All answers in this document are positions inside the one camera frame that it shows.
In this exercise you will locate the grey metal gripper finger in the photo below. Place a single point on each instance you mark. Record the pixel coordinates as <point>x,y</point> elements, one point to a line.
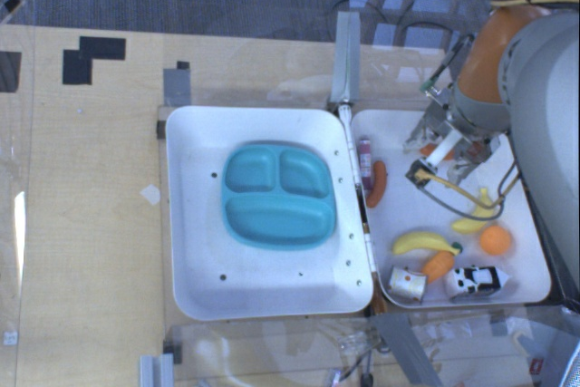
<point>466,163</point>
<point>419,136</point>

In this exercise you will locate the red sausage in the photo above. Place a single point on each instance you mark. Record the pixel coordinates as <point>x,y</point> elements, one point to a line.
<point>377,186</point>

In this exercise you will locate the orange carrot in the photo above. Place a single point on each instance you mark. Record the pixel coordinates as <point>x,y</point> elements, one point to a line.
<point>438,266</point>

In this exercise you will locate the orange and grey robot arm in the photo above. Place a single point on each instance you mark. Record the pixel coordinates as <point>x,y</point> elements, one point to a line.
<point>544,113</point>

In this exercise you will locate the large yellow banana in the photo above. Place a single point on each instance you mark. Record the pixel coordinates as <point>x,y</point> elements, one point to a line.
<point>421,241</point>

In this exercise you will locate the white plastic tray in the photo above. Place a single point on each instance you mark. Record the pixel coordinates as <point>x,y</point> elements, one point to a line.
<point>272,285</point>
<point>408,213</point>

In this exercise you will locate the small yellow banana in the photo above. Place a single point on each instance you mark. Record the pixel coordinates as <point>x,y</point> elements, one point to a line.
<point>471,224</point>

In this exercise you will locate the white can with orange dots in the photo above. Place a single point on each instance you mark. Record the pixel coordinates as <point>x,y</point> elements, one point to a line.
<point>407,284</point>

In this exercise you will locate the orange fruit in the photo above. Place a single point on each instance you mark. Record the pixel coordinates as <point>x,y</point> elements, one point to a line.
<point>495,240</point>

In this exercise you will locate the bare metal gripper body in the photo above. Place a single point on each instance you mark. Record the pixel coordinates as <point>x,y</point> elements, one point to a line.
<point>446,120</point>

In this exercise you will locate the blue divided plate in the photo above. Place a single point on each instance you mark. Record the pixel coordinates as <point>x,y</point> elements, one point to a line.
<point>278,213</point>

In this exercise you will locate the thin black and white rod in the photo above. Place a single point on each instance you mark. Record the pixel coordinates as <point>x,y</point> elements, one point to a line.
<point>348,122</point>

